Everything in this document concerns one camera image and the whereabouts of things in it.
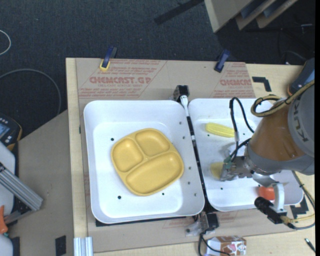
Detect black block with thin wires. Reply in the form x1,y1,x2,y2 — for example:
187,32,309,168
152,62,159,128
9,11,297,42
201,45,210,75
171,84,190,101
185,211,220,237

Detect thin black and white rod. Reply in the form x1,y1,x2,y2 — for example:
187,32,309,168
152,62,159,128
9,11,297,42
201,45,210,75
179,95,209,214

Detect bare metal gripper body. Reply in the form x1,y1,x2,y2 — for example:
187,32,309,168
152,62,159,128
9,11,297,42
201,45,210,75
223,155,254,180

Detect brown cardboard board red print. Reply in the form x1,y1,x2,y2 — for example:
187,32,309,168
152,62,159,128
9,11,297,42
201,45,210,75
74,57,309,253

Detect yellow toy food piece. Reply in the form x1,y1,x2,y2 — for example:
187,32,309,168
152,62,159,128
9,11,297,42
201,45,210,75
210,161,224,179

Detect brown and white carton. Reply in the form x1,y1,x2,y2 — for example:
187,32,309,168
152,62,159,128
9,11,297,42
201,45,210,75
205,235,247,256

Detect black cylinder on white bracket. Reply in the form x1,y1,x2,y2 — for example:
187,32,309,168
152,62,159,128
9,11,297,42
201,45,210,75
254,182,288,225

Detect yellow corn cob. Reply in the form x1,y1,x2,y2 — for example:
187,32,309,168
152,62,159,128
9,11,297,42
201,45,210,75
205,122,236,139

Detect orange carrot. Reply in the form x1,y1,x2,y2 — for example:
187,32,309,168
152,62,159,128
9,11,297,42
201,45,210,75
258,186,276,201

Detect white plastic tray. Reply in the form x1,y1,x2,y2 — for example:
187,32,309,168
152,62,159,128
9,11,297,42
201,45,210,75
83,99,206,225
187,98,305,212

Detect yellow divided plate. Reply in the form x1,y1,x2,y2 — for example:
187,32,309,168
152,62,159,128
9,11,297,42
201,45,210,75
110,127,185,197

